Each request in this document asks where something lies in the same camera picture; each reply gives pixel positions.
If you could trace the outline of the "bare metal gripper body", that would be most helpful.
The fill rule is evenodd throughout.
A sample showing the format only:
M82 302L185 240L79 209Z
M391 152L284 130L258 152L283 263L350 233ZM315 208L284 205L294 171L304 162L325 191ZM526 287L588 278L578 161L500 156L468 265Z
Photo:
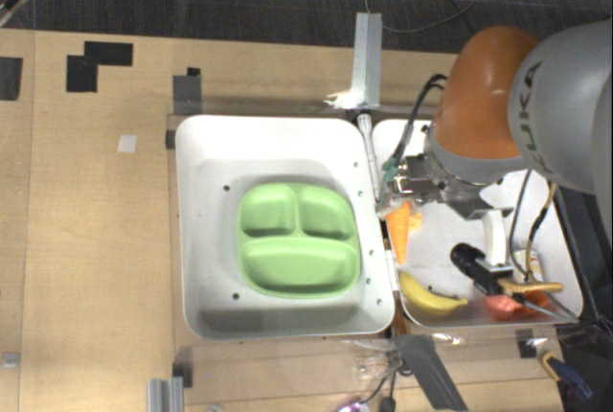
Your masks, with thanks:
M398 167L394 191L418 204L443 203L463 219L478 219L489 211L500 211L507 217L511 206L491 205L481 197L491 183L474 183L447 172L432 155L420 153L406 156Z

